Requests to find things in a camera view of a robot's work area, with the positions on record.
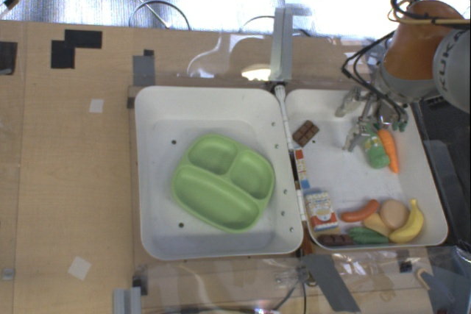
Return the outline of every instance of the toy banana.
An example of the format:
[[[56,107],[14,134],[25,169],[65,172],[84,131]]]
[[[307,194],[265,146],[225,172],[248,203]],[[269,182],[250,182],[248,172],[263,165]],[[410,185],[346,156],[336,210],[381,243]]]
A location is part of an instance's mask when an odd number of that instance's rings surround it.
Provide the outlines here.
[[[424,215],[420,212],[417,207],[417,200],[411,200],[411,212],[407,218],[404,226],[393,231],[389,235],[389,239],[395,243],[407,243],[411,242],[420,232],[424,224]]]

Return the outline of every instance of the brown egg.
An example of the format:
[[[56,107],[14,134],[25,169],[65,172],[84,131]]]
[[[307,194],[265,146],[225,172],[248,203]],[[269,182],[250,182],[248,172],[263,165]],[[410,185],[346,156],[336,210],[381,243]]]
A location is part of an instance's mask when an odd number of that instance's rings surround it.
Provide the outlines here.
[[[398,200],[388,199],[380,207],[380,217],[391,230],[402,227],[409,217],[409,210]]]

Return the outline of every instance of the green bottle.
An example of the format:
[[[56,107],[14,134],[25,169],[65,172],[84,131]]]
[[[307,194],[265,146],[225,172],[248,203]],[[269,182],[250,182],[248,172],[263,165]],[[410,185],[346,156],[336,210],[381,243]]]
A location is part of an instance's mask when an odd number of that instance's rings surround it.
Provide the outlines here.
[[[375,169],[381,169],[389,165],[389,157],[384,150],[383,143],[374,131],[368,127],[369,138],[363,143],[363,148],[368,155],[369,164]]]

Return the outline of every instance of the green divided plate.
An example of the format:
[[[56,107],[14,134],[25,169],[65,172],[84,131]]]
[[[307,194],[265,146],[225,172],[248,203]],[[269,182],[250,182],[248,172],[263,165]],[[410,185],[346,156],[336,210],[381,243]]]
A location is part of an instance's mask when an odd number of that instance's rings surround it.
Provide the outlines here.
[[[171,181],[180,206],[230,233],[256,224],[275,186],[272,165],[259,153],[219,134],[196,139]]]

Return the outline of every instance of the toy carrot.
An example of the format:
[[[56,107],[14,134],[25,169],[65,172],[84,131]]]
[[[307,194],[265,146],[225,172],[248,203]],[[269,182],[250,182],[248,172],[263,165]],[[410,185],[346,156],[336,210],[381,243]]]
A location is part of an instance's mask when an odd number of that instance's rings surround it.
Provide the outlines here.
[[[378,136],[383,143],[384,150],[388,155],[391,162],[389,163],[389,167],[395,173],[399,173],[399,164],[397,162],[397,153],[396,153],[396,146],[394,144],[394,139],[392,138],[391,133],[387,129],[380,129],[378,131]]]

